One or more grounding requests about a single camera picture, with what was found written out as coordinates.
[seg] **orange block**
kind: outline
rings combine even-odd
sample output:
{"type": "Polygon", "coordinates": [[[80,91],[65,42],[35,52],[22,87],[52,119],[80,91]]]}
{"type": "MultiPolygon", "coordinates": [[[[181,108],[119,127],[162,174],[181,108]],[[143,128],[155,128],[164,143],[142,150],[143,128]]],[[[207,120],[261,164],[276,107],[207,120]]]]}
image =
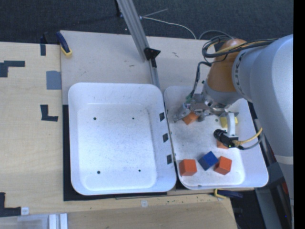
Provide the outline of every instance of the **orange block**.
{"type": "Polygon", "coordinates": [[[226,175],[231,171],[232,160],[223,156],[220,156],[219,162],[215,165],[214,171],[226,175]]]}
{"type": "Polygon", "coordinates": [[[216,145],[219,148],[224,148],[224,149],[229,149],[228,147],[226,147],[222,142],[219,142],[218,140],[216,140],[216,145]]]}
{"type": "Polygon", "coordinates": [[[194,159],[184,159],[179,163],[181,176],[192,176],[197,172],[196,161],[194,159]]]}
{"type": "Polygon", "coordinates": [[[194,112],[190,112],[186,117],[183,118],[183,121],[188,125],[199,118],[194,112]]]}

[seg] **yellow block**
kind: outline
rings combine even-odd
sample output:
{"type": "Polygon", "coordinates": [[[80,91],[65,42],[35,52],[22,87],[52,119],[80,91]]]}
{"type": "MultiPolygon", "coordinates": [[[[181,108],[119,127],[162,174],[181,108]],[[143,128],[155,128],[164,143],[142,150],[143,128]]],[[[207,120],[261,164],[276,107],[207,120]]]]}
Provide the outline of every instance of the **yellow block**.
{"type": "MultiPolygon", "coordinates": [[[[228,123],[227,123],[227,118],[226,117],[220,117],[220,123],[221,123],[222,128],[227,128],[228,127],[228,123]]],[[[238,124],[237,117],[235,117],[235,124],[236,125],[238,124]]]]}

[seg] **blue cube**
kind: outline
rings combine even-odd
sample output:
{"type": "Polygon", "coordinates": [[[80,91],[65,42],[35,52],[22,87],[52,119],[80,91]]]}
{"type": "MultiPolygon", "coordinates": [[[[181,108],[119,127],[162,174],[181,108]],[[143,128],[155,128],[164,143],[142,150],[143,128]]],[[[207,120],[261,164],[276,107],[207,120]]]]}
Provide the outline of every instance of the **blue cube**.
{"type": "Polygon", "coordinates": [[[218,158],[213,154],[212,151],[208,152],[201,159],[198,160],[199,164],[204,170],[207,170],[211,166],[215,165],[218,162],[218,158]]]}

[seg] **block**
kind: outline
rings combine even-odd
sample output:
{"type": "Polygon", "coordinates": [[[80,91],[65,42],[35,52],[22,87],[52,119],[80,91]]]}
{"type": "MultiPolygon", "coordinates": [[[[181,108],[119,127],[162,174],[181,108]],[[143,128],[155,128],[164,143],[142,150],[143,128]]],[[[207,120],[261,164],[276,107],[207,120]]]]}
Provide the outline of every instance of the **block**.
{"type": "Polygon", "coordinates": [[[228,147],[226,147],[222,142],[216,140],[216,145],[219,148],[223,148],[223,149],[229,149],[228,147]]]}
{"type": "Polygon", "coordinates": [[[196,160],[184,159],[179,163],[179,170],[181,176],[192,176],[197,172],[196,160]]]}
{"type": "MultiPolygon", "coordinates": [[[[226,117],[220,117],[220,123],[222,128],[228,128],[228,122],[227,122],[227,118],[226,117]]],[[[235,124],[238,124],[238,120],[237,117],[235,117],[235,124]]]]}
{"type": "Polygon", "coordinates": [[[232,160],[223,156],[219,157],[219,162],[215,165],[214,171],[226,175],[231,171],[232,160]]]}
{"type": "Polygon", "coordinates": [[[190,112],[186,117],[183,118],[183,121],[188,125],[196,121],[198,118],[198,115],[196,115],[194,112],[190,112]]]}
{"type": "Polygon", "coordinates": [[[202,156],[198,162],[204,170],[207,170],[218,162],[218,158],[213,154],[212,151],[210,151],[206,155],[202,156]]]}

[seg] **white tray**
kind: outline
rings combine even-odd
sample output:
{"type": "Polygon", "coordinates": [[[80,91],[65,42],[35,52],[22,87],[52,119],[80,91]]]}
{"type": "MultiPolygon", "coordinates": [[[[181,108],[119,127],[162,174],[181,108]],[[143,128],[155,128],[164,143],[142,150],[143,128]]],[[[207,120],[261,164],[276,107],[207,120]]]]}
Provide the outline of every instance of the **white tray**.
{"type": "MultiPolygon", "coordinates": [[[[181,176],[178,171],[181,183],[192,190],[263,187],[268,182],[268,172],[259,146],[244,151],[237,148],[217,148],[213,133],[214,130],[223,128],[219,117],[215,115],[206,117],[202,122],[193,122],[189,125],[186,125],[182,120],[176,123],[173,121],[173,115],[185,102],[185,98],[191,90],[192,87],[188,86],[171,86],[164,92],[177,168],[179,170],[179,163],[183,159],[196,160],[197,173],[193,176],[181,176]],[[217,158],[224,156],[231,159],[231,171],[222,175],[213,170],[214,166],[205,171],[198,163],[198,159],[209,151],[212,151],[217,158]]],[[[255,135],[255,128],[246,100],[238,100],[228,110],[239,112],[236,134],[240,140],[246,140],[255,135]]],[[[251,146],[255,142],[257,142],[257,138],[245,146],[251,146]]]]}
{"type": "Polygon", "coordinates": [[[77,83],[68,93],[71,182],[83,195],[165,192],[173,164],[156,86],[77,83]]]}

